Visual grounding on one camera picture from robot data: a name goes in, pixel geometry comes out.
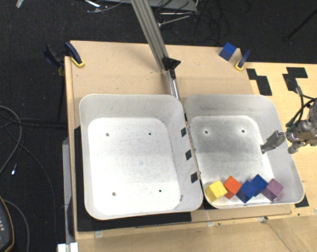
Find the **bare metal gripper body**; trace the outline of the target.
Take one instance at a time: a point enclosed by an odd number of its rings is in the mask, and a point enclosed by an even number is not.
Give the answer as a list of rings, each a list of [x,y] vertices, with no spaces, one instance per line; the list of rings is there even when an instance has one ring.
[[[286,127],[286,137],[292,146],[317,145],[317,120],[307,118],[296,124],[292,119],[286,124]]]

